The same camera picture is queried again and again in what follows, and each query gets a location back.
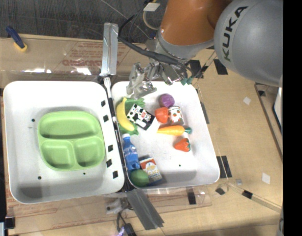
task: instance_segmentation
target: toy tomato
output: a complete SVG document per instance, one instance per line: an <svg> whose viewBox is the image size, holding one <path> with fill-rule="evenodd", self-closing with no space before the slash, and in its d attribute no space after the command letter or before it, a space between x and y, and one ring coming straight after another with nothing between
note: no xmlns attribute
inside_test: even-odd
<svg viewBox="0 0 302 236"><path fill-rule="evenodd" d="M184 151L184 152L189 152L190 151L190 142L188 138L183 138L176 144L174 144L174 148Z"/></svg>
<svg viewBox="0 0 302 236"><path fill-rule="evenodd" d="M160 123L167 123L167 120L169 118L169 109L167 107L158 108L155 110L155 118Z"/></svg>

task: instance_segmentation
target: toy banana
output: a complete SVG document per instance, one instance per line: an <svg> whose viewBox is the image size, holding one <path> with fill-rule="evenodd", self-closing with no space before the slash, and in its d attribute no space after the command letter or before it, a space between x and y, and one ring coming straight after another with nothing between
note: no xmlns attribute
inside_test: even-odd
<svg viewBox="0 0 302 236"><path fill-rule="evenodd" d="M127 98L124 97L122 99L122 102L117 105L116 117L117 117L117 120L118 120L120 126L122 126L124 129L126 129L128 131L133 131L135 129L135 127L134 127L133 123L130 120L128 120L128 118L126 116L126 112L125 112L126 100L127 100Z"/></svg>

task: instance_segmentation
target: black square hole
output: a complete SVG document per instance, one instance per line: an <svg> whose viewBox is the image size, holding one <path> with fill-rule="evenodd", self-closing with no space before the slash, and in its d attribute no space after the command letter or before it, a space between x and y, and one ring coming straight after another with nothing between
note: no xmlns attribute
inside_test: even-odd
<svg viewBox="0 0 302 236"><path fill-rule="evenodd" d="M118 177L118 172L117 171L114 171L113 172L113 178L117 178Z"/></svg>
<svg viewBox="0 0 302 236"><path fill-rule="evenodd" d="M215 192L219 193L220 195L225 194L225 191L222 190L221 188L217 188L217 189L215 190Z"/></svg>
<svg viewBox="0 0 302 236"><path fill-rule="evenodd" d="M107 168L108 167L110 167L112 165L112 160L110 159L110 160L107 160L106 161L106 166L107 166Z"/></svg>

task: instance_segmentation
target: toy carrot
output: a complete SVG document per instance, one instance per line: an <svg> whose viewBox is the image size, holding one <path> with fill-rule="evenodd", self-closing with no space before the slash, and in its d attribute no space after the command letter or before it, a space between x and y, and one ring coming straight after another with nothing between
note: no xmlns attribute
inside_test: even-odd
<svg viewBox="0 0 302 236"><path fill-rule="evenodd" d="M174 148L184 151L184 152L189 152L190 151L190 142L188 138L183 138L176 144L174 144Z"/></svg>
<svg viewBox="0 0 302 236"><path fill-rule="evenodd" d="M173 136L180 136L184 132L190 134L191 133L191 128L184 128L181 125L173 125L173 126L167 126L167 127L162 127L157 130L158 133L160 134L165 134L165 135L173 135Z"/></svg>

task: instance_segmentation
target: green lime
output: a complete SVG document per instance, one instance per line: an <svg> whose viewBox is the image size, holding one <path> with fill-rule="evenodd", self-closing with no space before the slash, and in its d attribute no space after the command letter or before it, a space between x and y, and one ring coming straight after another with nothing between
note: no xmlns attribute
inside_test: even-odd
<svg viewBox="0 0 302 236"><path fill-rule="evenodd" d="M130 174L130 181L138 186L138 187L145 187L149 183L149 176L143 170L134 170Z"/></svg>

